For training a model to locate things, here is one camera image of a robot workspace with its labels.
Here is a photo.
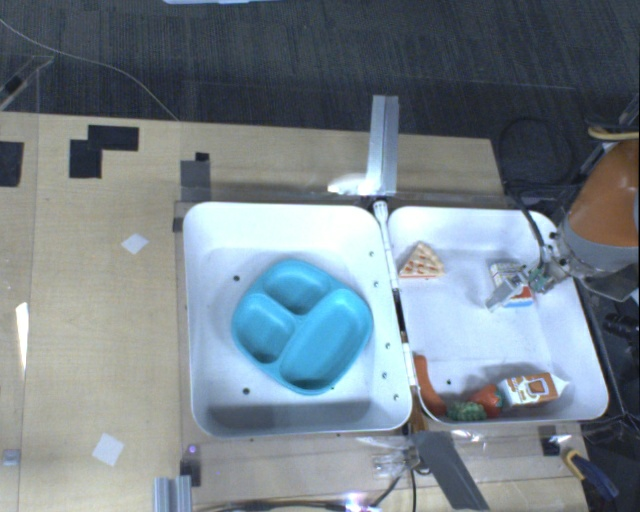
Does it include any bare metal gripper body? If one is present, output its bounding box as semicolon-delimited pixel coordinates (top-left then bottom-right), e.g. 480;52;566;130
540;239;585;292

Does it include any white red and blue carton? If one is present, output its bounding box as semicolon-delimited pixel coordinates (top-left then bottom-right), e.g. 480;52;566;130
488;259;537;309

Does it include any white plastic tray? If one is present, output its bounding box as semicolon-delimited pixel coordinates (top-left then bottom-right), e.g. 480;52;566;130
387;205;610;426
181;201;414;440

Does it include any pizza slice toy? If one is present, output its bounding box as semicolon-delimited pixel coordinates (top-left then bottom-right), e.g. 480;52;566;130
398;241;446;279

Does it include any orange and white carton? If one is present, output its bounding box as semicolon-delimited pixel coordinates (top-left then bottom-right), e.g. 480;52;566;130
496;372;571;409

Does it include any red sausage toy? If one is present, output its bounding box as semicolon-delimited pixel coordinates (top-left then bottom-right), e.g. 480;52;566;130
412;354;448;417

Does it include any green broccoli toy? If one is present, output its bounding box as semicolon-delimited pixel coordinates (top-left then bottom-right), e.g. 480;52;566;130
446;400;488;422

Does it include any thin black and white rod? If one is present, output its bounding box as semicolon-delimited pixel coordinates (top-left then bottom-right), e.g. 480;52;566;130
372;199;419;401

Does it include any blue divided plate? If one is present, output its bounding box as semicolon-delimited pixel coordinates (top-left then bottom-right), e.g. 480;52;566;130
230;258;375;397

